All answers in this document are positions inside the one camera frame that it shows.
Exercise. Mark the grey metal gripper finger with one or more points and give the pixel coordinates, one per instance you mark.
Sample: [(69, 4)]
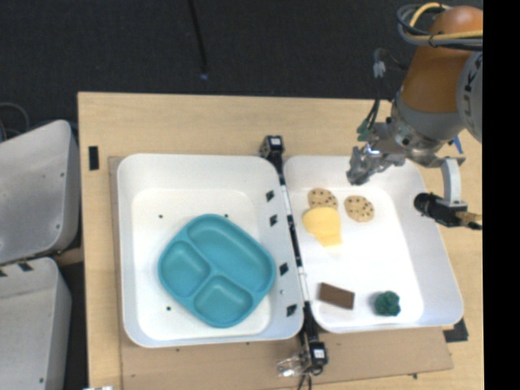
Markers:
[(374, 165), (356, 169)]

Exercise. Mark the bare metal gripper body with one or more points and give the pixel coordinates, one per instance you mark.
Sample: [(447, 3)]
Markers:
[(396, 146)]

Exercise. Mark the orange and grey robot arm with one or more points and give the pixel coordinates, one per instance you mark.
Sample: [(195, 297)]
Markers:
[(432, 75)]

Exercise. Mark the tan chocolate chip biscuit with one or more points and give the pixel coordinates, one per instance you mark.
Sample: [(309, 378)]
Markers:
[(321, 196), (359, 209)]

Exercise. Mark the pale yellow flat piece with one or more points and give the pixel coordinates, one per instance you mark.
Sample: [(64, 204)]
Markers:
[(323, 226)]

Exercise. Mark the thin black and white rod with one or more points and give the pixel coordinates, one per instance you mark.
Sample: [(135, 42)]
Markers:
[(293, 234)]

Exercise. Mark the white plastic tray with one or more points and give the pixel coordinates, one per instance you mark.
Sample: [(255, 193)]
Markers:
[(142, 177), (378, 258)]

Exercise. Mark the brown rectangular biscuit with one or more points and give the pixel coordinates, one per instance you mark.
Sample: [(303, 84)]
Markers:
[(336, 295)]

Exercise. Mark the green broccoli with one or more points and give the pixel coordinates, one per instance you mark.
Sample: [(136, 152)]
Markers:
[(387, 304)]

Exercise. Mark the blue divided plate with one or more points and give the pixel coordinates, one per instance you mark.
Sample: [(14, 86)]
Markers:
[(215, 266)]

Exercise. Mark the black cylinder on white bracket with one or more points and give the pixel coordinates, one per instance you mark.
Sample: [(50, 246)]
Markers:
[(440, 209)]

